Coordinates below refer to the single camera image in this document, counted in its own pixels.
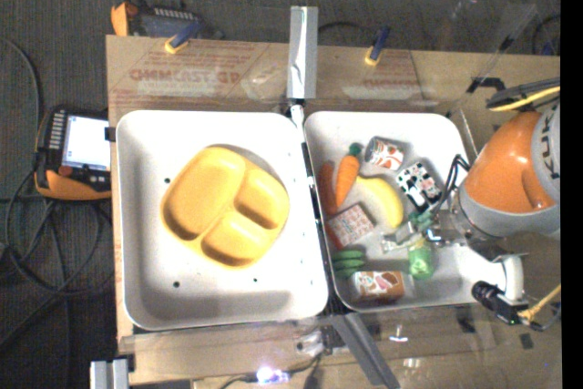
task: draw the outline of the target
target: yellow plastic dish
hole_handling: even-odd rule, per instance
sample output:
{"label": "yellow plastic dish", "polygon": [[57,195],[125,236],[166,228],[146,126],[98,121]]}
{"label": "yellow plastic dish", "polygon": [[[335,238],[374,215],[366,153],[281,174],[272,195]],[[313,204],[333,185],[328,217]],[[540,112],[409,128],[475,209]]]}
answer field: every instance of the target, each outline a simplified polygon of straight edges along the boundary
{"label": "yellow plastic dish", "polygon": [[199,152],[160,205],[164,226],[196,253],[228,268],[258,261],[280,234],[290,199],[271,174],[221,147]]}

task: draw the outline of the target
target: white tray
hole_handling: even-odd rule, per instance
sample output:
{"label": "white tray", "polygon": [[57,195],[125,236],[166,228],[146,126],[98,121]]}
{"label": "white tray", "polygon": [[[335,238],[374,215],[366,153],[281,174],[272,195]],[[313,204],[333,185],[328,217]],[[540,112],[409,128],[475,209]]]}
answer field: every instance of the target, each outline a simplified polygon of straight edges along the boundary
{"label": "white tray", "polygon": [[[119,121],[116,138],[124,304],[137,326],[158,331],[284,321],[323,309],[328,289],[322,252],[301,139],[289,119],[140,110]],[[279,238],[247,269],[229,271],[184,248],[159,219],[165,179],[211,145],[237,148],[279,178],[290,197]]]}
{"label": "white tray", "polygon": [[[383,137],[403,143],[404,162],[401,169],[423,162],[435,177],[440,187],[444,186],[447,173],[456,154],[466,158],[460,134],[451,120],[436,114],[371,113],[371,112],[316,112],[306,118],[305,136],[315,174],[323,162],[331,160],[338,164],[351,143],[364,147],[372,137]],[[385,168],[368,163],[361,164],[364,176],[382,175],[399,192],[396,174]],[[458,184],[465,173],[459,170]],[[349,207],[363,198],[363,193],[355,186],[348,195],[344,207]],[[414,211],[411,203],[402,196],[405,217]],[[381,232],[392,233],[386,224],[379,222],[373,232],[353,244],[366,252],[367,270],[401,271],[408,273],[407,251],[383,253]],[[335,248],[328,242],[328,249]],[[467,246],[453,245],[435,250],[435,273],[431,279],[413,281],[410,276],[405,282],[406,293],[391,305],[378,306],[356,301],[344,279],[335,279],[334,286],[344,304],[358,312],[381,312],[402,308],[450,305],[475,302],[471,288],[478,281],[486,281],[506,288],[506,276],[501,264],[491,263]]]}

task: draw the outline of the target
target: orange carrot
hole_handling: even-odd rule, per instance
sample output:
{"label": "orange carrot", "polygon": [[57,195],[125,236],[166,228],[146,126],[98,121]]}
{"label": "orange carrot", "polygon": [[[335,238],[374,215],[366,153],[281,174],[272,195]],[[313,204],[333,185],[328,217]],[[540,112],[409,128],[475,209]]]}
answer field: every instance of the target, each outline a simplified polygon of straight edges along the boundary
{"label": "orange carrot", "polygon": [[318,172],[318,195],[320,196],[320,203],[324,213],[328,216],[333,216],[338,211],[336,206],[336,198],[334,197],[334,188],[332,186],[332,179],[334,175],[334,165],[327,160],[322,164]]}
{"label": "orange carrot", "polygon": [[340,207],[346,200],[348,192],[356,181],[356,176],[361,168],[361,161],[357,156],[361,147],[356,143],[350,145],[348,154],[342,158],[336,172],[336,206]]}

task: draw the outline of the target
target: gray carpet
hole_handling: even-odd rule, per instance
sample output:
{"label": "gray carpet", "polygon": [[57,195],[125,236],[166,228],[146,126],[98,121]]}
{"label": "gray carpet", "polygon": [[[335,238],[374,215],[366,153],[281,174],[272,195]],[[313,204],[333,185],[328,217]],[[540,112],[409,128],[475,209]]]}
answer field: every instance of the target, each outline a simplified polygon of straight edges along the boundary
{"label": "gray carpet", "polygon": [[[105,35],[112,34],[111,6],[122,0],[0,0],[2,37],[26,53],[40,82],[42,109],[68,104],[85,109],[107,107]],[[147,0],[177,5],[178,0]],[[319,7],[321,26],[333,26],[320,43],[368,46],[382,24],[392,28],[387,46],[401,49],[494,52],[500,32],[516,32],[511,54],[556,54],[559,50],[560,0],[184,0],[186,7],[222,31],[226,39],[287,42],[291,5]],[[7,199],[30,170],[35,144],[33,78],[13,47],[0,43],[0,219]],[[28,182],[23,193],[35,194]],[[109,211],[107,203],[101,206]],[[11,244],[23,249],[41,219],[43,204],[19,200],[10,224]],[[101,236],[91,262],[72,283],[91,288],[70,297],[70,319],[62,301],[35,316],[15,339],[0,347],[0,387],[88,387],[92,360],[115,356],[115,302],[107,280],[113,266],[111,228],[106,216],[88,205],[60,205],[36,249],[33,269],[48,282],[59,278],[50,231],[59,238],[66,273],[91,251],[96,221]],[[4,227],[0,237],[5,241]],[[0,340],[48,297],[0,262]],[[67,331],[70,321],[70,333]],[[70,367],[66,354],[70,345]]]}

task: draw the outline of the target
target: yellow banana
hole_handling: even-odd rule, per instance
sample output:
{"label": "yellow banana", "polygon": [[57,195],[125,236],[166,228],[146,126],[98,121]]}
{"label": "yellow banana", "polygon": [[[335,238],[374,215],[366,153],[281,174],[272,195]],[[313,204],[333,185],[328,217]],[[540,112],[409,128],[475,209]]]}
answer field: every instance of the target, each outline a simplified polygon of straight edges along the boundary
{"label": "yellow banana", "polygon": [[362,184],[369,190],[383,206],[385,218],[389,221],[391,227],[396,229],[403,222],[404,207],[399,193],[389,185],[389,183],[380,177],[361,177],[356,178],[356,183]]}

